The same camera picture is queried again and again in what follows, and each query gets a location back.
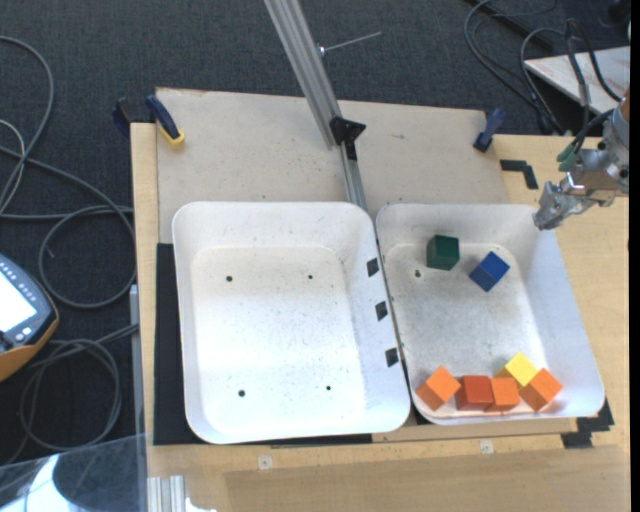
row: blue clamp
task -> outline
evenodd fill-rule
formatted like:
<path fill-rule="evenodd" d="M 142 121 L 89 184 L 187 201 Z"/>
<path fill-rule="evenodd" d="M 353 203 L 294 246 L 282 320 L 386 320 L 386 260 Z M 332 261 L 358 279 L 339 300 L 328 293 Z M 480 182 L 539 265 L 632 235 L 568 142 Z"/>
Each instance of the blue clamp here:
<path fill-rule="evenodd" d="M 164 135 L 169 144 L 177 146 L 184 141 L 184 133 L 176 126 L 171 114 L 155 96 L 147 96 L 145 105 L 151 111 L 155 120 L 159 123 L 160 133 Z"/>
<path fill-rule="evenodd" d="M 495 109 L 487 119 L 486 128 L 478 135 L 478 138 L 473 143 L 473 147 L 485 153 L 487 149 L 489 149 L 493 136 L 498 131 L 498 128 L 500 128 L 504 118 L 505 113 L 499 108 Z"/>

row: black clamp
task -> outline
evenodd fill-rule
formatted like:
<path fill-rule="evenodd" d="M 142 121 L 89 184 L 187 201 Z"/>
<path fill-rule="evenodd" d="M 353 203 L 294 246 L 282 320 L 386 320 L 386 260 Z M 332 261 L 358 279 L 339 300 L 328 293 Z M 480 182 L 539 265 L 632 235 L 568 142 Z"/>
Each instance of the black clamp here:
<path fill-rule="evenodd" d="M 344 143 L 344 147 L 347 150 L 347 158 L 357 161 L 355 141 L 367 126 L 336 116 L 329 122 L 329 127 L 336 144 Z"/>
<path fill-rule="evenodd" d="M 120 98 L 115 106 L 111 109 L 111 117 L 116 128 L 124 135 L 124 138 L 131 138 L 131 123 L 140 122 L 131 116 L 131 105 L 127 98 Z"/>

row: electronic device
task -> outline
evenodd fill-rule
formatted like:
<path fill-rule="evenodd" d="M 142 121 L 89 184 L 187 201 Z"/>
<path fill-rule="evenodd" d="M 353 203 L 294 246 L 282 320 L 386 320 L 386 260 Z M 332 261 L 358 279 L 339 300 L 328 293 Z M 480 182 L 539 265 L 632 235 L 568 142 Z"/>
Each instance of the electronic device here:
<path fill-rule="evenodd" d="M 58 322 L 58 311 L 44 288 L 0 253 L 0 382 L 38 353 Z"/>

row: tray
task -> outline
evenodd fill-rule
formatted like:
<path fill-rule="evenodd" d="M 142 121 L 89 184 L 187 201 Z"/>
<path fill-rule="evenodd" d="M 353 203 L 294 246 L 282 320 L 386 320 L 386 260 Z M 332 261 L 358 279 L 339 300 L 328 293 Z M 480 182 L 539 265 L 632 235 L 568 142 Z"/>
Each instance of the tray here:
<path fill-rule="evenodd" d="M 403 424 L 410 398 L 364 211 L 194 202 L 172 230 L 197 436 L 229 444 Z"/>
<path fill-rule="evenodd" d="M 398 338 L 415 390 L 439 366 L 454 376 L 492 376 L 517 352 L 564 386 L 538 413 L 526 404 L 506 414 L 458 411 L 452 398 L 432 410 L 412 391 L 426 419 L 440 424 L 599 411 L 604 389 L 553 231 L 533 224 L 526 205 L 392 204 L 376 218 Z M 450 271 L 426 266 L 436 234 L 459 239 Z M 469 274 L 489 251 L 509 271 L 485 292 Z"/>

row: black cable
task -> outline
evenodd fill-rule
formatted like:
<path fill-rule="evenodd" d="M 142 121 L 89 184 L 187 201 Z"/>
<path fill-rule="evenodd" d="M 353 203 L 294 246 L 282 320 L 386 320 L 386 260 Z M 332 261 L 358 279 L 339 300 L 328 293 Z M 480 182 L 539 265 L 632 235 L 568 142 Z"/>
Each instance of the black cable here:
<path fill-rule="evenodd" d="M 571 63 L 571 68 L 573 69 L 573 74 L 575 75 L 576 80 L 578 82 L 578 88 L 580 92 L 580 103 L 582 104 L 582 109 L 583 109 L 582 129 L 580 130 L 580 133 L 582 133 L 583 135 L 582 137 L 578 138 L 573 148 L 573 153 L 577 155 L 580 152 L 580 149 L 582 149 L 582 145 L 586 138 L 587 126 L 589 124 L 589 107 L 590 107 L 591 99 L 589 97 L 587 82 L 584 79 L 584 75 L 582 73 L 582 70 L 580 69 L 580 65 L 578 64 L 578 59 L 576 57 L 576 54 L 577 54 L 576 44 L 579 38 L 575 37 L 572 34 L 572 30 L 577 30 L 582 36 L 584 36 L 585 34 L 582 31 L 582 27 L 580 27 L 580 25 L 577 23 L 576 20 L 574 19 L 567 20 L 567 23 L 565 26 L 565 39 L 567 42 L 568 57 L 569 57 L 569 62 Z"/>
<path fill-rule="evenodd" d="M 556 130 L 558 131 L 562 131 L 562 128 L 560 126 L 560 124 L 558 123 L 558 121 L 556 120 L 555 116 L 553 115 L 553 113 L 549 110 L 545 110 L 545 108 L 543 106 L 540 106 L 540 104 L 536 101 L 534 101 L 532 98 L 530 98 L 529 96 L 525 95 L 524 93 L 522 93 L 522 91 L 518 90 L 516 87 L 514 87 L 511 83 L 509 83 L 503 76 L 500 75 L 500 73 L 498 73 L 492 66 L 492 61 L 491 59 L 487 59 L 485 54 L 483 52 L 481 52 L 479 50 L 479 48 L 477 47 L 477 43 L 472 40 L 471 38 L 471 34 L 469 32 L 469 24 L 471 19 L 474 17 L 474 15 L 476 14 L 476 12 L 478 12 L 480 9 L 482 9 L 483 6 L 485 6 L 486 4 L 488 4 L 489 2 L 491 2 L 491 0 L 483 0 L 482 2 L 480 2 L 479 4 L 477 4 L 476 6 L 474 6 L 468 13 L 465 22 L 464 22 L 464 37 L 465 40 L 467 42 L 467 46 L 469 47 L 469 49 L 471 50 L 471 52 L 474 54 L 474 56 L 476 57 L 476 59 L 478 59 L 478 61 L 492 74 L 494 75 L 500 82 L 502 82 L 508 89 L 510 89 L 514 94 L 516 94 L 517 96 L 519 96 L 525 103 L 527 103 L 530 107 L 532 107 L 536 112 L 538 112 L 538 114 L 544 116 L 545 118 L 549 119 L 549 121 L 554 125 L 554 127 L 556 128 Z M 533 37 L 533 35 L 535 35 L 535 32 L 532 32 L 529 35 L 529 39 L 531 39 L 531 37 Z"/>
<path fill-rule="evenodd" d="M 611 117 L 612 114 L 613 114 L 613 109 L 607 110 L 606 112 L 602 112 L 601 114 L 598 114 L 591 121 L 589 121 L 587 126 L 585 126 L 580 132 L 576 134 L 571 144 L 575 146 L 581 138 L 585 139 L 593 128 L 604 123 L 607 119 L 609 119 L 609 117 Z"/>
<path fill-rule="evenodd" d="M 526 66 L 525 66 L 525 50 L 527 48 L 527 45 L 529 44 L 529 41 L 531 41 L 531 39 L 533 37 L 535 37 L 537 34 L 541 33 L 541 32 L 550 32 L 558 37 L 563 37 L 563 33 L 560 30 L 556 30 L 556 29 L 552 29 L 552 28 L 539 28 L 534 30 L 533 32 L 531 32 L 527 37 L 524 38 L 524 40 L 522 41 L 522 45 L 520 46 L 520 69 L 522 70 L 522 75 L 525 77 L 525 81 L 527 82 L 527 85 L 529 87 L 529 90 L 531 91 L 531 94 L 533 97 L 535 97 L 537 100 L 541 101 L 542 104 L 544 105 L 544 108 L 546 111 L 548 111 L 550 113 L 551 116 L 553 116 L 553 113 L 551 112 L 551 108 L 547 105 L 547 103 L 544 101 L 544 98 L 542 96 L 542 94 L 540 94 L 540 91 L 538 90 L 538 88 L 536 87 L 536 85 L 534 84 L 533 80 L 531 79 L 531 77 L 529 76 L 529 71 L 527 70 Z"/>
<path fill-rule="evenodd" d="M 20 131 L 15 126 L 13 126 L 8 121 L 5 121 L 4 119 L 0 119 L 0 125 L 7 127 L 18 138 L 18 142 L 20 143 L 20 155 L 24 155 L 26 144 L 24 142 L 24 137 L 22 136 Z M 18 187 L 20 186 L 20 182 L 22 181 L 23 176 L 24 176 L 24 164 L 20 166 L 20 169 L 18 170 L 18 174 L 13 180 L 13 185 L 11 187 L 11 190 L 9 190 L 7 197 L 4 200 L 4 203 L 0 204 L 0 212 L 2 212 L 13 199 L 13 196 L 18 191 Z"/>
<path fill-rule="evenodd" d="M 109 432 L 113 429 L 115 423 L 118 421 L 120 411 L 122 409 L 122 396 L 121 396 L 121 382 L 120 375 L 118 373 L 118 365 L 111 355 L 111 353 L 104 347 L 105 344 L 120 340 L 122 338 L 133 335 L 137 332 L 137 325 L 130 325 L 118 329 L 102 338 L 97 340 L 88 339 L 76 339 L 71 341 L 62 340 L 50 340 L 48 346 L 54 346 L 55 348 L 47 357 L 38 359 L 36 356 L 23 371 L 35 370 L 34 374 L 29 378 L 25 385 L 23 392 L 20 396 L 20 405 L 18 410 L 18 417 L 20 425 L 24 430 L 24 436 L 16 449 L 16 451 L 9 457 L 4 464 L 11 464 L 22 454 L 27 442 L 32 440 L 36 444 L 47 448 L 55 452 L 66 452 L 75 450 L 78 448 L 86 448 L 102 441 Z M 43 378 L 46 371 L 56 362 L 59 362 L 67 357 L 86 352 L 93 358 L 95 358 L 100 364 L 104 366 L 111 378 L 113 379 L 114 391 L 111 408 L 109 409 L 109 415 L 106 425 L 102 431 L 94 436 L 89 441 L 86 441 L 79 445 L 65 446 L 55 444 L 50 441 L 42 439 L 33 431 L 33 423 L 35 419 L 36 408 L 38 405 L 38 399 L 40 394 L 40 388 L 43 385 Z"/>
<path fill-rule="evenodd" d="M 519 13 L 519 14 L 513 14 L 510 16 L 526 16 L 526 15 L 532 15 L 532 14 L 542 14 L 545 12 L 549 12 L 553 9 L 555 9 L 555 7 L 557 7 L 558 3 L 557 1 L 554 2 L 554 4 L 546 9 L 542 9 L 540 11 L 536 11 L 536 12 L 531 12 L 531 13 Z M 478 23 L 478 25 L 476 25 L 473 33 L 472 33 L 472 38 L 475 40 L 475 33 L 477 31 L 477 29 L 479 28 L 480 25 L 482 25 L 484 23 L 483 20 L 480 23 Z M 525 38 L 525 40 L 531 41 L 532 39 L 534 39 L 542 30 L 535 30 L 530 32 L 527 37 Z M 556 35 L 561 36 L 561 32 L 556 32 Z M 529 89 L 530 92 L 530 99 L 531 102 L 533 103 L 533 106 L 536 108 L 536 110 L 544 117 L 546 117 L 547 119 L 549 119 L 554 125 L 556 130 L 558 131 L 562 131 L 559 123 L 555 120 L 555 116 L 553 114 L 553 111 L 551 110 L 551 108 L 549 107 L 549 105 L 547 104 L 547 102 L 544 100 L 544 97 L 542 96 L 542 94 L 540 94 L 540 92 L 538 91 L 538 89 L 535 87 L 535 85 L 533 84 L 533 82 L 529 79 L 528 74 L 526 73 L 526 70 L 521 69 L 521 75 L 516 74 L 515 72 L 513 72 L 511 69 L 508 69 L 506 66 L 503 66 L 502 64 L 500 64 L 498 61 L 496 61 L 495 59 L 492 59 L 486 52 L 482 52 L 482 50 L 480 49 L 480 47 L 478 46 L 477 42 L 476 44 L 476 48 L 477 50 L 485 57 L 485 59 L 487 59 L 487 61 L 491 62 L 494 64 L 494 66 L 496 66 L 497 68 L 502 69 L 504 72 L 508 73 L 509 75 L 511 75 L 513 78 L 515 78 L 516 80 L 518 80 L 519 82 L 521 82 L 525 87 L 527 87 Z"/>
<path fill-rule="evenodd" d="M 48 81 L 48 84 L 49 84 L 49 95 L 48 95 L 48 98 L 47 98 L 47 107 L 45 109 L 45 113 L 42 116 L 42 119 L 40 120 L 40 124 L 38 125 L 38 128 L 36 129 L 35 135 L 33 136 L 31 141 L 29 142 L 29 144 L 25 148 L 23 154 L 20 155 L 20 159 L 18 160 L 18 164 L 15 166 L 15 168 L 13 169 L 11 174 L 9 175 L 9 179 L 7 180 L 7 183 L 6 183 L 5 187 L 4 187 L 4 189 L 2 190 L 2 193 L 0 193 L 0 205 L 2 205 L 2 208 L 0 209 L 0 213 L 2 213 L 2 211 L 7 207 L 7 204 L 8 204 L 7 201 L 6 201 L 7 196 L 10 194 L 13 184 L 14 184 L 15 180 L 17 179 L 18 175 L 20 174 L 20 169 L 21 169 L 22 165 L 25 163 L 27 158 L 29 158 L 29 155 L 31 154 L 31 151 L 33 150 L 35 145 L 40 140 L 40 136 L 42 135 L 42 132 L 44 131 L 44 129 L 47 126 L 47 123 L 49 121 L 49 118 L 51 117 L 51 112 L 53 111 L 53 100 L 54 100 L 54 97 L 55 97 L 55 83 L 54 83 L 54 80 L 53 80 L 53 74 L 51 73 L 51 68 L 49 67 L 49 64 L 47 63 L 47 61 L 44 59 L 44 57 L 42 55 L 40 55 L 40 53 L 35 48 L 29 46 L 27 43 L 24 43 L 24 42 L 22 42 L 22 41 L 20 41 L 18 39 L 14 39 L 13 37 L 0 36 L 0 42 L 5 42 L 5 43 L 8 43 L 8 44 L 12 44 L 12 45 L 18 46 L 18 47 L 26 50 L 27 52 L 29 52 L 31 55 L 33 55 L 38 60 L 38 62 L 40 62 L 42 67 L 44 68 L 45 73 L 47 74 L 47 81 Z"/>
<path fill-rule="evenodd" d="M 117 218 L 125 226 L 132 240 L 135 240 L 135 233 L 134 233 L 133 227 L 131 225 L 131 222 L 127 218 L 127 215 L 130 215 L 132 213 L 132 209 L 130 207 L 123 207 L 123 206 L 116 205 L 107 195 L 105 195 L 103 192 L 98 190 L 96 187 L 85 182 L 84 180 L 77 178 L 66 171 L 58 169 L 57 167 L 44 164 L 42 162 L 39 162 L 37 160 L 30 158 L 30 153 L 35 147 L 35 145 L 38 143 L 38 141 L 40 140 L 42 133 L 47 125 L 47 122 L 49 121 L 49 118 L 51 116 L 51 112 L 53 109 L 53 102 L 54 102 L 54 95 L 55 95 L 55 84 L 53 80 L 53 75 L 51 73 L 51 69 L 48 63 L 42 57 L 42 55 L 40 55 L 38 51 L 36 51 L 34 48 L 29 46 L 28 44 L 23 43 L 22 41 L 19 41 L 17 39 L 14 39 L 11 37 L 5 37 L 5 36 L 0 36 L 0 42 L 16 45 L 26 50 L 27 52 L 32 54 L 34 57 L 36 57 L 36 59 L 40 62 L 40 64 L 45 69 L 45 72 L 47 74 L 48 85 L 49 85 L 49 94 L 48 94 L 47 107 L 46 107 L 45 113 L 40 121 L 40 124 L 38 125 L 35 135 L 30 140 L 28 145 L 24 148 L 24 150 L 22 150 L 20 153 L 17 153 L 11 149 L 0 146 L 0 152 L 6 155 L 12 156 L 18 160 L 17 165 L 9 175 L 9 178 L 5 186 L 2 188 L 2 191 L 0 192 L 0 205 L 1 205 L 0 220 L 28 221 L 28 222 L 55 221 L 56 224 L 45 236 L 45 239 L 42 242 L 40 251 L 39 251 L 38 263 L 39 263 L 39 270 L 40 270 L 43 286 L 45 286 L 45 288 L 47 288 L 49 293 L 53 297 L 55 297 L 58 301 L 64 304 L 67 304 L 68 306 L 74 307 L 76 309 L 81 309 L 81 310 L 98 309 L 106 305 L 112 304 L 117 300 L 121 299 L 126 293 L 130 291 L 131 286 L 135 282 L 135 277 L 136 277 L 135 267 L 127 285 L 121 291 L 119 291 L 109 299 L 100 301 L 98 303 L 86 304 L 86 303 L 80 303 L 77 301 L 67 299 L 66 297 L 63 297 L 56 290 L 53 289 L 53 287 L 51 286 L 51 284 L 47 279 L 46 272 L 44 269 L 44 254 L 46 249 L 48 248 L 48 242 L 58 233 L 58 231 L 63 226 L 65 226 L 68 222 L 71 222 L 72 220 L 80 217 L 94 217 L 94 216 L 107 215 L 107 214 L 116 215 Z M 6 209 L 9 206 L 9 203 L 11 202 L 11 199 L 13 198 L 15 190 L 17 189 L 17 186 L 19 184 L 21 172 L 25 164 L 34 165 L 40 169 L 44 169 L 45 171 L 59 178 L 70 181 L 76 186 L 81 187 L 83 190 L 88 191 L 90 194 L 97 197 L 100 200 L 101 204 L 97 206 L 84 207 L 75 212 L 61 213 L 61 214 L 8 214 L 6 213 Z M 117 331 L 111 334 L 108 334 L 107 336 L 104 336 L 103 338 L 100 338 L 96 341 L 80 338 L 80 339 L 76 339 L 68 342 L 64 342 L 60 340 L 50 340 L 48 342 L 47 346 L 53 347 L 53 351 L 48 355 L 48 357 L 45 357 L 44 359 L 39 359 L 40 355 L 43 354 L 43 352 L 41 352 L 38 356 L 36 356 L 35 359 L 33 359 L 23 369 L 23 371 L 35 370 L 35 373 L 27 381 L 27 384 L 20 397 L 18 416 L 20 419 L 20 424 L 24 430 L 24 437 L 19 443 L 17 450 L 9 458 L 9 460 L 5 462 L 5 464 L 16 461 L 18 457 L 20 457 L 20 455 L 22 454 L 22 451 L 24 450 L 29 440 L 49 450 L 67 451 L 70 449 L 77 449 L 77 448 L 96 444 L 102 441 L 109 434 L 109 432 L 113 429 L 113 427 L 115 426 L 120 416 L 120 411 L 122 408 L 122 397 L 121 397 L 121 382 L 120 382 L 120 376 L 118 373 L 118 365 L 116 363 L 115 358 L 103 346 L 103 344 L 124 338 L 126 336 L 130 336 L 131 334 L 136 332 L 136 330 L 137 330 L 137 325 L 127 326 L 127 327 L 118 329 Z M 107 370 L 111 379 L 113 380 L 113 400 L 111 402 L 111 407 L 109 409 L 109 416 L 108 416 L 107 422 L 104 428 L 101 430 L 101 432 L 98 435 L 96 435 L 91 440 L 85 443 L 82 443 L 80 445 L 75 445 L 75 446 L 59 445 L 59 444 L 42 439 L 33 431 L 33 424 L 34 424 L 34 419 L 36 415 L 40 389 L 41 389 L 41 386 L 43 385 L 43 378 L 46 374 L 46 371 L 51 367 L 51 365 L 62 360 L 63 358 L 66 358 L 73 354 L 78 354 L 81 352 L 86 353 L 89 356 L 96 359 Z"/>
<path fill-rule="evenodd" d="M 617 102 L 620 102 L 622 100 L 622 98 L 620 96 L 618 96 L 611 89 L 611 87 L 609 87 L 609 84 L 607 84 L 606 80 L 602 76 L 602 72 L 600 71 L 600 65 L 598 64 L 598 59 L 596 58 L 596 54 L 593 51 L 593 47 L 591 46 L 591 41 L 587 37 L 587 34 L 585 33 L 584 29 L 582 28 L 582 25 L 580 25 L 578 20 L 570 18 L 570 19 L 567 20 L 567 27 L 569 29 L 573 29 L 576 32 L 578 32 L 578 36 L 579 36 L 580 40 L 582 40 L 582 42 L 585 45 L 587 53 L 589 54 L 589 59 L 591 60 L 591 65 L 593 66 L 593 71 L 595 72 L 596 78 L 598 79 L 598 82 L 600 83 L 602 88 L 605 90 L 605 92 L 612 99 L 614 99 Z"/>
<path fill-rule="evenodd" d="M 132 241 L 135 241 L 135 233 L 133 230 L 133 227 L 131 225 L 131 223 L 129 222 L 129 220 L 127 219 L 125 213 L 130 213 L 129 209 L 123 210 L 122 207 L 117 206 L 106 194 L 104 194 L 103 192 L 101 192 L 100 190 L 98 190 L 96 187 L 94 187 L 93 185 L 87 183 L 86 181 L 73 176 L 72 174 L 63 171 L 62 169 L 59 169 L 55 166 L 52 165 L 48 165 L 45 164 L 43 162 L 34 160 L 29 158 L 29 153 L 31 151 L 31 149 L 35 146 L 35 144 L 38 142 L 50 116 L 51 116 L 51 110 L 53 107 L 53 96 L 54 96 L 54 91 L 55 91 L 55 84 L 54 84 L 54 80 L 53 80 L 53 75 L 51 73 L 51 69 L 47 63 L 47 61 L 44 59 L 44 57 L 42 57 L 42 55 L 40 55 L 40 53 L 38 53 L 34 48 L 32 48 L 31 46 L 27 45 L 26 43 L 23 43 L 21 41 L 18 41 L 17 39 L 13 39 L 13 38 L 8 38 L 8 37 L 4 37 L 4 36 L 0 36 L 0 42 L 5 41 L 5 42 L 9 42 L 11 44 L 17 45 L 25 50 L 27 50 L 28 52 L 30 52 L 31 54 L 33 54 L 38 61 L 42 64 L 42 66 L 44 67 L 44 69 L 47 72 L 47 77 L 48 77 L 48 81 L 49 81 L 49 98 L 47 101 L 47 109 L 45 112 L 45 115 L 42 118 L 42 121 L 40 122 L 40 125 L 38 127 L 38 130 L 36 131 L 36 135 L 33 137 L 33 139 L 31 140 L 31 142 L 29 143 L 29 145 L 27 146 L 27 148 L 25 149 L 25 151 L 18 153 L 16 151 L 13 151 L 11 149 L 5 148 L 3 146 L 0 146 L 0 151 L 6 155 L 12 156 L 14 158 L 18 159 L 18 164 L 17 166 L 14 168 L 13 172 L 11 173 L 4 189 L 2 192 L 2 195 L 0 196 L 0 205 L 2 205 L 2 208 L 0 208 L 0 219 L 5 219 L 5 220 L 13 220 L 13 221 L 18 221 L 18 220 L 22 220 L 22 221 L 43 221 L 43 220 L 58 220 L 59 222 L 51 229 L 51 231 L 47 234 L 47 236 L 45 237 L 45 242 L 43 242 L 43 244 L 41 245 L 40 248 L 40 252 L 39 252 L 39 271 L 40 271 L 40 277 L 41 280 L 43 282 L 43 285 L 47 288 L 47 291 L 54 296 L 58 301 L 60 301 L 63 304 L 66 304 L 69 307 L 75 308 L 75 309 L 80 309 L 80 310 L 92 310 L 92 309 L 100 309 L 103 307 L 106 307 L 108 305 L 111 305 L 117 301 L 119 301 L 122 297 L 124 297 L 130 290 L 131 285 L 135 282 L 136 279 L 136 271 L 135 268 L 133 269 L 133 272 L 131 274 L 131 277 L 129 278 L 128 282 L 125 284 L 125 286 L 118 291 L 117 293 L 115 293 L 113 296 L 99 301 L 99 302 L 95 302 L 95 303 L 82 303 L 79 301 L 75 301 L 72 299 L 69 299 L 67 297 L 64 297 L 61 293 L 59 293 L 57 290 L 55 290 L 53 288 L 53 286 L 51 285 L 49 279 L 47 278 L 46 275 L 46 271 L 45 271 L 45 265 L 44 265 L 44 249 L 47 247 L 47 242 L 58 232 L 58 230 L 63 226 L 66 225 L 68 222 L 70 222 L 71 220 L 73 220 L 76 217 L 79 216 L 85 216 L 86 212 L 90 212 L 92 211 L 92 207 L 89 208 L 83 208 L 81 210 L 78 210 L 76 212 L 73 213 L 65 213 L 65 214 L 60 214 L 60 215 L 49 215 L 49 216 L 43 216 L 43 215 L 20 215 L 20 214 L 6 214 L 4 213 L 4 211 L 6 210 L 6 207 L 8 206 L 10 199 L 12 197 L 12 191 L 14 190 L 14 185 L 16 184 L 16 179 L 18 179 L 19 175 L 20 175 L 20 169 L 26 164 L 32 164 L 35 165 L 43 170 L 48 171 L 51 174 L 56 175 L 59 178 L 62 178 L 64 180 L 70 181 L 73 184 L 79 186 L 80 188 L 88 191 L 90 194 L 96 196 L 103 204 L 108 205 L 108 207 L 113 211 L 113 214 L 115 214 L 119 220 L 124 224 L 125 229 L 127 230 L 127 232 L 129 233 Z"/>
<path fill-rule="evenodd" d="M 551 4 L 550 6 L 545 7 L 544 9 L 537 10 L 537 11 L 519 12 L 519 13 L 513 13 L 513 14 L 492 14 L 491 16 L 484 18 L 483 20 L 479 21 L 476 24 L 476 26 L 473 29 L 473 32 L 470 34 L 471 40 L 474 42 L 475 47 L 478 50 L 478 52 L 488 62 L 492 63 L 495 67 L 503 70 L 505 73 L 508 73 L 509 75 L 511 75 L 514 79 L 518 80 L 519 82 L 524 82 L 524 79 L 522 78 L 522 76 L 520 76 L 519 74 L 517 74 L 513 70 L 509 69 L 508 67 L 503 66 L 496 59 L 493 59 L 491 57 L 491 55 L 489 55 L 488 52 L 482 51 L 482 48 L 480 47 L 480 45 L 478 44 L 478 41 L 477 41 L 477 32 L 478 32 L 479 28 L 482 25 L 484 25 L 485 23 L 487 23 L 488 21 L 491 21 L 493 19 L 498 19 L 498 18 L 516 18 L 516 17 L 525 17 L 525 16 L 534 16 L 534 15 L 537 16 L 537 15 L 540 15 L 540 14 L 551 12 L 551 11 L 555 10 L 557 7 L 558 7 L 558 0 L 554 0 L 553 4 Z"/>

